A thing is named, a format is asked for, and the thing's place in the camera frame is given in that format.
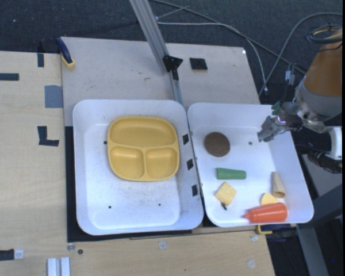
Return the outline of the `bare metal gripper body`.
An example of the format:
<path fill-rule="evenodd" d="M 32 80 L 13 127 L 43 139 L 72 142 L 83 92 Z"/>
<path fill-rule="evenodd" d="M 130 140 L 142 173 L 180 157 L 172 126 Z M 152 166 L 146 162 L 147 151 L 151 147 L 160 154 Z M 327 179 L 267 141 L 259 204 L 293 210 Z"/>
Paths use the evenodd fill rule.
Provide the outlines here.
<path fill-rule="evenodd" d="M 291 102 L 278 101 L 272 107 L 271 132 L 297 131 L 302 127 L 316 133 L 328 133 L 333 126 L 325 122 L 335 117 L 335 98 L 296 96 Z"/>

